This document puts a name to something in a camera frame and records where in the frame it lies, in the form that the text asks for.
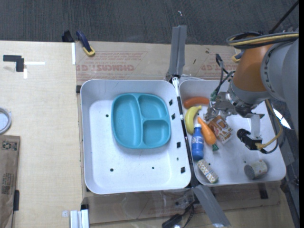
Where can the brown cardboard board red print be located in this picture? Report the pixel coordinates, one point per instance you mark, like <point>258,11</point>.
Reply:
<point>123,63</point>

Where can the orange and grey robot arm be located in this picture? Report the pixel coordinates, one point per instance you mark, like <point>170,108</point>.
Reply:
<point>280,68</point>

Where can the white plastic tray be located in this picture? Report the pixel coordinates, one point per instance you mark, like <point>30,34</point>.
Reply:
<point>232,160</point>
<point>133,170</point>

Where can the small white and orange packet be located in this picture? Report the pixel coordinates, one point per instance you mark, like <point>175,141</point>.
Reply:
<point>208,171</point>

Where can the yellow banana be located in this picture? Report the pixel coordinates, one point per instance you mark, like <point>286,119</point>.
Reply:
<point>189,121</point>

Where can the blue bottle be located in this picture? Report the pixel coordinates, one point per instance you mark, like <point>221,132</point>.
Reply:
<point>197,144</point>

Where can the white and grey can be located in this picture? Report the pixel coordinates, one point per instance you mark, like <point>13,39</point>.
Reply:
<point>256,169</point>

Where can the orange carrot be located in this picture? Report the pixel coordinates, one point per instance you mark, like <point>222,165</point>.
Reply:
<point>207,133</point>

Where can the orange sausage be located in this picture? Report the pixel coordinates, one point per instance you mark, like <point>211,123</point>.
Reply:
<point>196,101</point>

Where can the black cylinder on white bracket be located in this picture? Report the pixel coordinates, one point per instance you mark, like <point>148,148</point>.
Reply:
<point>251,140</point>

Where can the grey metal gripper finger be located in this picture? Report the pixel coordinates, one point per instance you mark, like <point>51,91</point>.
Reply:
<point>209,114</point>
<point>226,116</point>

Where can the brown paper bag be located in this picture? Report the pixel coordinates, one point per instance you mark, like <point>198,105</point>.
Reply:
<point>8,174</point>

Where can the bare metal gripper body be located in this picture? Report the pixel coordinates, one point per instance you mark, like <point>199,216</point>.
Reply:
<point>224,102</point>

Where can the blue divided plate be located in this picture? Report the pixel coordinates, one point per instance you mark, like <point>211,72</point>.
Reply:
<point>127,120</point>

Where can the orange and white carton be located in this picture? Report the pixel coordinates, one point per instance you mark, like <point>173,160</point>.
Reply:
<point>223,130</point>

